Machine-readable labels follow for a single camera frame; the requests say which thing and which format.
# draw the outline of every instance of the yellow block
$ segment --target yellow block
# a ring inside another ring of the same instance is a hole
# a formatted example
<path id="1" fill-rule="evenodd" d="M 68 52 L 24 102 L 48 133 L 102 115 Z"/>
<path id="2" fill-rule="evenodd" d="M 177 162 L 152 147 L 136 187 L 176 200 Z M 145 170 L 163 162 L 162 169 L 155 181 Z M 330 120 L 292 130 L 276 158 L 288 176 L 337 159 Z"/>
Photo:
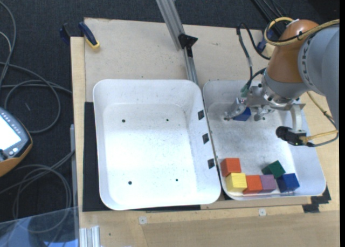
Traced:
<path id="1" fill-rule="evenodd" d="M 241 193 L 247 188 L 247 179 L 245 173 L 230 173 L 225 178 L 225 182 L 228 191 Z"/>

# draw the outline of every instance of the yellow cable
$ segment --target yellow cable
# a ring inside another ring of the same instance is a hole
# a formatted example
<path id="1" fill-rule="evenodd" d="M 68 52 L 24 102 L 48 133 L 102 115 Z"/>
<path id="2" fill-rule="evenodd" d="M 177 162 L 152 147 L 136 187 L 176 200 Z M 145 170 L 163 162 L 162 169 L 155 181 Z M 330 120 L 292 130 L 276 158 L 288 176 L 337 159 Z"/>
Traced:
<path id="1" fill-rule="evenodd" d="M 310 99 L 312 100 L 312 102 L 319 108 L 319 110 L 327 117 L 332 118 L 329 114 L 327 114 L 327 111 L 325 111 L 320 104 L 318 104 L 318 102 L 314 99 L 314 97 L 310 94 L 310 92 L 307 92 L 308 96 L 310 97 Z M 323 136 L 328 136 L 328 135 L 332 135 L 338 133 L 338 130 L 333 130 L 333 131 L 329 131 L 329 132 L 324 132 L 324 133 L 320 133 L 320 134 L 316 134 L 313 136 L 301 136 L 300 139 L 303 141 L 303 143 L 307 143 L 308 141 L 312 140 L 312 139 L 316 139 L 316 138 L 320 138 Z"/>
<path id="2" fill-rule="evenodd" d="M 302 34 L 296 36 L 295 38 L 293 39 L 290 39 L 290 40 L 287 40 L 287 41 L 283 41 L 283 42 L 275 42 L 275 41 L 272 41 L 272 40 L 269 40 L 269 38 L 267 37 L 267 32 L 268 30 L 270 30 L 272 28 L 272 26 L 274 26 L 276 23 L 278 22 L 283 22 L 283 21 L 288 21 L 288 22 L 292 22 L 294 21 L 293 19 L 291 18 L 288 18 L 288 17 L 280 17 L 280 18 L 277 18 L 273 21 L 271 21 L 269 23 L 269 25 L 267 26 L 267 28 L 265 29 L 264 31 L 264 38 L 265 40 L 267 41 L 267 43 L 273 45 L 273 46 L 285 46 L 285 45 L 289 45 L 291 43 L 294 43 L 294 42 L 297 42 L 297 41 L 301 41 L 303 40 L 305 37 L 311 35 L 311 34 L 314 34 L 322 29 L 325 29 L 331 25 L 335 25 L 335 24 L 340 24 L 340 19 L 337 19 L 337 20 L 331 20 L 329 22 L 326 22 L 324 24 L 321 24 L 321 25 L 318 25 L 306 32 L 303 32 Z"/>
<path id="3" fill-rule="evenodd" d="M 324 132 L 324 133 L 320 133 L 320 134 L 316 134 L 313 136 L 301 136 L 300 139 L 304 142 L 307 143 L 308 141 L 312 140 L 312 139 L 316 139 L 316 138 L 320 138 L 323 136 L 328 136 L 328 135 L 332 135 L 332 134 L 336 134 L 338 133 L 338 130 L 333 130 L 333 131 L 329 131 L 329 132 Z"/>
<path id="4" fill-rule="evenodd" d="M 310 97 L 310 99 L 312 100 L 312 102 L 320 109 L 320 111 L 322 112 L 322 114 L 324 114 L 325 116 L 327 116 L 327 117 L 333 119 L 332 116 L 329 115 L 329 114 L 327 113 L 327 111 L 324 110 L 324 109 L 321 107 L 321 105 L 314 99 L 314 97 L 312 96 L 312 94 L 311 94 L 310 92 L 307 92 L 307 94 L 308 94 L 308 96 Z"/>

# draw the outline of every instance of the metal pole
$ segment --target metal pole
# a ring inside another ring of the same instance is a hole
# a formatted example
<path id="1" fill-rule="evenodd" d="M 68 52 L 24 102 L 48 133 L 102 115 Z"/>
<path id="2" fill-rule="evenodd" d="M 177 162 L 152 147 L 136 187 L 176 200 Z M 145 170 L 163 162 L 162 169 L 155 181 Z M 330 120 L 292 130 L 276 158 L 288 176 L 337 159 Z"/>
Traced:
<path id="1" fill-rule="evenodd" d="M 189 80 L 193 81 L 198 85 L 198 79 L 196 75 L 196 70 L 194 66 L 193 55 L 191 52 L 191 46 L 196 41 L 196 38 L 186 36 L 184 33 L 184 29 L 182 26 L 182 22 L 180 20 L 180 16 L 175 7 L 174 0 L 156 0 L 157 5 L 160 8 L 161 14 L 163 19 L 168 27 L 172 40 L 175 44 L 176 49 L 179 51 L 180 49 L 184 50 L 184 59 L 186 64 L 187 70 L 187 77 Z M 192 42 L 186 42 L 182 44 L 181 38 L 191 40 Z"/>

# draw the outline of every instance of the green block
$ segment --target green block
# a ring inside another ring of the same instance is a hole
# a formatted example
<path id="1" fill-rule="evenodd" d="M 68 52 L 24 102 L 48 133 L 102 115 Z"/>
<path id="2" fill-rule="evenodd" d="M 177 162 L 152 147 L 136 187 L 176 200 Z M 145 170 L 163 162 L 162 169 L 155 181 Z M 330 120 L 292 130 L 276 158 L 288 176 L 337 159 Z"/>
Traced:
<path id="1" fill-rule="evenodd" d="M 262 170 L 263 174 L 273 174 L 274 178 L 277 179 L 285 173 L 285 170 L 281 166 L 279 161 L 270 163 L 267 167 L 264 167 Z"/>

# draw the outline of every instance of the red block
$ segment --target red block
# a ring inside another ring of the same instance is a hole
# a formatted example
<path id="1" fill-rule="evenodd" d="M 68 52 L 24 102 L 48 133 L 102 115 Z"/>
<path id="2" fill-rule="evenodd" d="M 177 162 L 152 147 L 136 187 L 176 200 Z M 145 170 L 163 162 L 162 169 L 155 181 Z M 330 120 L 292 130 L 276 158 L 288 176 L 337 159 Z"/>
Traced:
<path id="1" fill-rule="evenodd" d="M 225 158 L 220 163 L 220 169 L 223 177 L 227 177 L 232 172 L 240 173 L 241 164 L 239 162 L 239 158 Z"/>
<path id="2" fill-rule="evenodd" d="M 260 175 L 247 175 L 246 179 L 248 187 L 243 191 L 243 194 L 256 194 L 262 191 L 263 185 Z"/>

